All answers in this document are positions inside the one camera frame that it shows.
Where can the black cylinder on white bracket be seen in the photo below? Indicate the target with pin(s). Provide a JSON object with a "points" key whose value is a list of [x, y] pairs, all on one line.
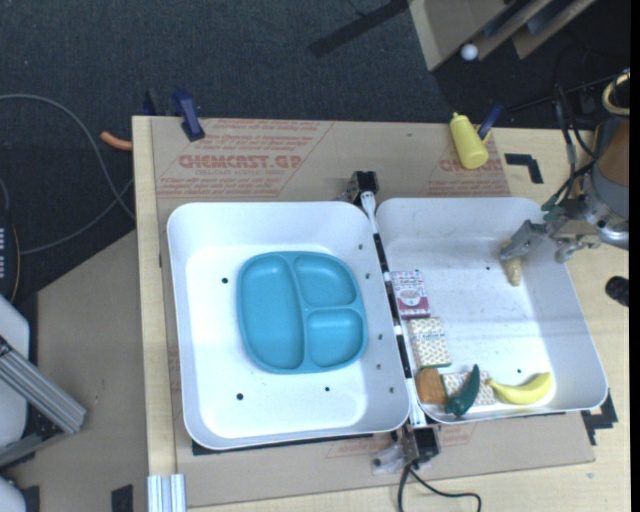
{"points": [[618, 290]]}

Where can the white ball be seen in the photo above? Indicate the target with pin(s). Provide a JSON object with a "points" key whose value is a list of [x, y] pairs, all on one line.
{"points": [[469, 52]]}

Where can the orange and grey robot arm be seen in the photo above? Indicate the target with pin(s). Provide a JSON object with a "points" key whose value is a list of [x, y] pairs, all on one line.
{"points": [[614, 160]]}

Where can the yellow banana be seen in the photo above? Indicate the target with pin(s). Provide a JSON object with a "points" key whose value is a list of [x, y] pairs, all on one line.
{"points": [[520, 392]]}

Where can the blue divided plate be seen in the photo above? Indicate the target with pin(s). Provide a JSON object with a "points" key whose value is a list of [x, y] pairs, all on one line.
{"points": [[270, 315]]}

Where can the white plastic tray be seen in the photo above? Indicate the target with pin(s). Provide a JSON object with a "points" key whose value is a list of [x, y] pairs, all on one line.
{"points": [[475, 320], [210, 310]]}

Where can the pale yellow cone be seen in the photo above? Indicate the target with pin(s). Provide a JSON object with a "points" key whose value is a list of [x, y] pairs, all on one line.
{"points": [[514, 272]]}

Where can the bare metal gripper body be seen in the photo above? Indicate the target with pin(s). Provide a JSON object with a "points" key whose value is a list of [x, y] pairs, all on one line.
{"points": [[607, 227]]}

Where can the yellow patterned carton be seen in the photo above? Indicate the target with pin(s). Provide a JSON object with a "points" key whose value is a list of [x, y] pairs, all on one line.
{"points": [[429, 342]]}

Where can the dark green toy pepper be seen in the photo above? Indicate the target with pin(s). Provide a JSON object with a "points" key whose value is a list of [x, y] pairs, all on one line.
{"points": [[467, 392]]}

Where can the orange toy bread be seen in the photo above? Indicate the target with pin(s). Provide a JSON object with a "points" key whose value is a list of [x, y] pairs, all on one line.
{"points": [[430, 387]]}

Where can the yellow squeeze bottle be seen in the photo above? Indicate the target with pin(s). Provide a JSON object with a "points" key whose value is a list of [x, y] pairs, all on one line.
{"points": [[470, 145]]}

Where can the brown cardboard board red print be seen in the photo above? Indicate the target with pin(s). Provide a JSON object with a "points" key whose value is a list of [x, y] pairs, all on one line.
{"points": [[310, 165]]}

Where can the orange sausage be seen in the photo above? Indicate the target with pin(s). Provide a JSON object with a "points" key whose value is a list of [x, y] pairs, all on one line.
{"points": [[116, 141]]}

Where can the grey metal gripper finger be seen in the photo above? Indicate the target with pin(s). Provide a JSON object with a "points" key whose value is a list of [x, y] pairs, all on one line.
{"points": [[567, 250], [525, 237]]}

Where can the red and white carton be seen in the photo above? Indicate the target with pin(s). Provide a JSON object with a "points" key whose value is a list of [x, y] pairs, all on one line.
{"points": [[411, 296]]}

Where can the thin black and white rod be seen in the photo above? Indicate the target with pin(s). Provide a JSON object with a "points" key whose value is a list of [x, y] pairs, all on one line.
{"points": [[378, 242]]}

